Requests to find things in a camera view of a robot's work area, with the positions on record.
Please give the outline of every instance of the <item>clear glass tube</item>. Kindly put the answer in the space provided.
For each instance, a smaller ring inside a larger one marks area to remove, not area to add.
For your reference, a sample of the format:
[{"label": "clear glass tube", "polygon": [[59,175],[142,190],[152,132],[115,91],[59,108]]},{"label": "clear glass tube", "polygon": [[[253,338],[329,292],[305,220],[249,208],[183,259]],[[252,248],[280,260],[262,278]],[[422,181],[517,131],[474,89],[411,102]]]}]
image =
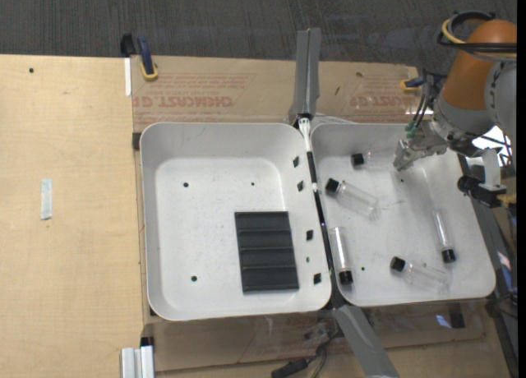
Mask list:
[{"label": "clear glass tube", "polygon": [[451,236],[447,233],[444,223],[444,217],[441,210],[433,210],[436,231],[438,232],[437,249],[442,255],[442,260],[446,263],[452,263],[456,260],[454,245]]},{"label": "clear glass tube", "polygon": [[348,255],[347,244],[345,243],[347,233],[344,228],[337,227],[329,229],[329,242],[332,252],[332,260],[339,281],[343,285],[353,282],[351,271],[351,261]]},{"label": "clear glass tube", "polygon": [[397,256],[391,260],[390,268],[407,283],[420,288],[435,289],[440,292],[445,289],[449,281],[445,271],[414,260],[404,260]]},{"label": "clear glass tube", "polygon": [[334,196],[341,205],[362,214],[370,219],[376,217],[378,199],[345,181],[338,182],[330,178],[325,190]]}]

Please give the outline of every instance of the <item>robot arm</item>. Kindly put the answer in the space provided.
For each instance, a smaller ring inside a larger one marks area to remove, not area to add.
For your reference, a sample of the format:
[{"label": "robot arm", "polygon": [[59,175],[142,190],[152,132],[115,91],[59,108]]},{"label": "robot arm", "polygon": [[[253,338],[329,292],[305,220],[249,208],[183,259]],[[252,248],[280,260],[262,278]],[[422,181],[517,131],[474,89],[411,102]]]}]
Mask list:
[{"label": "robot arm", "polygon": [[[466,20],[482,24],[463,42],[452,35],[452,30]],[[449,43],[441,42],[444,36]],[[444,154],[447,149],[467,157],[481,156],[483,150],[472,141],[495,125],[510,138],[516,154],[516,41],[517,25],[490,14],[457,13],[444,22],[439,43],[460,51],[439,92],[432,95],[429,90],[423,91],[424,110],[430,107],[433,115],[431,120],[423,120],[422,113],[406,128],[407,140],[400,140],[395,151],[397,170],[409,168],[417,159]],[[427,80],[425,86],[431,87]]]}]

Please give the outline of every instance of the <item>black cable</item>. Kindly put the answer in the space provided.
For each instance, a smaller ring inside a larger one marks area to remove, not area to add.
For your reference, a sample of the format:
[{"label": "black cable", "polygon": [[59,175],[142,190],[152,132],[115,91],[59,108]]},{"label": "black cable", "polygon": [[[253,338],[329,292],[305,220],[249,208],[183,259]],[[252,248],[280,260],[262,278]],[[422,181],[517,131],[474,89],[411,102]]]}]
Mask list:
[{"label": "black cable", "polygon": [[424,92],[422,90],[422,94],[420,95],[420,103],[418,104],[417,112],[414,114],[413,121],[416,122],[418,115],[420,114],[420,109],[422,109],[422,106],[424,104]]},{"label": "black cable", "polygon": [[453,42],[444,42],[444,33],[440,32],[436,37],[439,45],[460,49],[472,53],[517,53],[517,44],[503,43],[494,44],[491,42],[467,42],[465,44],[455,44]]},{"label": "black cable", "polygon": [[420,114],[420,117],[418,118],[418,120],[414,124],[415,128],[420,127],[420,124],[422,123],[422,120],[424,119],[424,115],[426,114],[427,107],[429,106],[429,102],[431,100],[431,91],[429,90],[430,86],[429,86],[428,83],[424,83],[424,85],[427,86],[425,92],[422,90],[422,96],[425,96],[425,103],[424,103],[424,107],[422,109],[422,113]]},{"label": "black cable", "polygon": [[499,154],[499,159],[501,160],[501,163],[505,166],[507,166],[509,164],[509,162],[505,159],[508,159],[508,156],[504,156],[503,154]]},{"label": "black cable", "polygon": [[510,160],[510,164],[511,164],[511,161],[513,160],[513,158],[511,157],[511,151],[510,151],[511,145],[509,145],[507,143],[507,140],[506,140],[507,139],[507,135],[504,132],[502,132],[502,137],[504,138],[504,142],[505,142],[505,146],[506,146],[506,153],[508,154],[508,157],[509,157],[509,160]]},{"label": "black cable", "polygon": [[311,378],[317,378],[320,375],[321,370],[323,369],[323,366],[325,366],[325,362],[327,361],[327,347],[323,349],[321,352],[321,360],[320,363],[316,366],[316,369],[312,372]]},{"label": "black cable", "polygon": [[480,138],[483,138],[484,140],[492,141],[493,143],[497,143],[499,145],[504,145],[506,147],[510,147],[510,145],[508,143],[505,143],[504,141],[500,141],[500,140],[494,139],[492,137],[480,136]]},{"label": "black cable", "polygon": [[[298,359],[296,361],[291,361],[287,363],[286,365],[280,367],[279,369],[275,369],[271,372],[271,378],[285,378],[287,376],[290,376],[292,374],[295,374],[296,372],[302,371],[304,369],[307,369],[307,367],[314,362],[318,357],[320,356],[326,356],[326,349],[329,343],[333,340],[334,337],[337,337],[339,335],[342,335],[341,332],[337,331],[334,334],[332,334],[327,341],[324,343],[321,343],[315,351],[315,354],[313,357],[310,357],[308,359],[302,358]],[[323,367],[325,365],[325,360],[322,359],[321,365],[318,365],[316,367],[316,370],[318,368]]]}]

